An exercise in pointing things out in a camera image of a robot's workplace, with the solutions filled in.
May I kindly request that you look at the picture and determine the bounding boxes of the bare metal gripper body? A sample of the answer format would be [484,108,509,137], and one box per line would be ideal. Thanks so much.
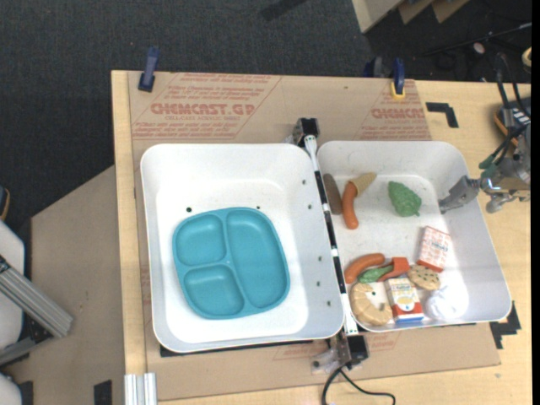
[480,124,532,195]

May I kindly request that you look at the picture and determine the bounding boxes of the white plastic tray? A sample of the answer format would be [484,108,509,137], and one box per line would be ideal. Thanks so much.
[316,140,514,334]
[139,143,346,354]

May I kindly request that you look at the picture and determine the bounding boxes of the green toy grapes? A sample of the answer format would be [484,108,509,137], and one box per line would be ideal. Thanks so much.
[387,180,423,219]

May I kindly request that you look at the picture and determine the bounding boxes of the orange and white carton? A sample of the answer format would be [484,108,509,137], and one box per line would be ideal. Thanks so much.
[416,225,453,274]

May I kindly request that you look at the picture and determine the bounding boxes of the beige chocolate chip biscuit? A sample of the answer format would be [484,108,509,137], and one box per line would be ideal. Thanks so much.
[406,264,442,292]

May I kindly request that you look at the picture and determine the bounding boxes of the beige toy ice-cream cone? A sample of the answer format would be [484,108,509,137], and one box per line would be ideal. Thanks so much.
[348,171,378,197]

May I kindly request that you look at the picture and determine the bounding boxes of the orange toy carrot green top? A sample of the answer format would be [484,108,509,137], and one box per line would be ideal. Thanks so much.
[357,256,411,285]

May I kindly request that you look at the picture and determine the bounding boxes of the orange toy sausage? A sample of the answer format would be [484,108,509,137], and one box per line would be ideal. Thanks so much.
[341,181,360,231]
[343,252,386,285]

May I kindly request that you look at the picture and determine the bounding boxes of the white crumpled lump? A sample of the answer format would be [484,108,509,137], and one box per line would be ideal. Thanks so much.
[423,283,466,322]

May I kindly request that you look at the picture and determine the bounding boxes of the white red and blue carton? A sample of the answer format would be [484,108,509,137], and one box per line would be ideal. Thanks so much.
[383,276,425,325]

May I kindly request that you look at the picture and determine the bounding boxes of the brown oblong toy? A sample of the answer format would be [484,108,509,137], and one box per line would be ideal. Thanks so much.
[322,173,343,216]

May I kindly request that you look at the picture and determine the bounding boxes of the thin black and white rod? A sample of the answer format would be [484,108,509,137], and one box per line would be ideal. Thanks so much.
[304,134,360,335]

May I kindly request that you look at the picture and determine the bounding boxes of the beige toy croissant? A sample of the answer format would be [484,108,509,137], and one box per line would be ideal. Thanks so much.
[348,281,394,327]

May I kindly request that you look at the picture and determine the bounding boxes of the blue divided plate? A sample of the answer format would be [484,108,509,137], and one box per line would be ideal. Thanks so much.
[171,207,292,321]

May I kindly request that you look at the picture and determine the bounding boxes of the brown cardboard board red print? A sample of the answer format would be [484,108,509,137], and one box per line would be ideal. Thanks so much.
[127,72,503,402]

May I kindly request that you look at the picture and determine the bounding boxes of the black block with thin wires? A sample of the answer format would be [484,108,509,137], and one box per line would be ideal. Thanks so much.
[340,334,371,370]
[296,116,320,143]

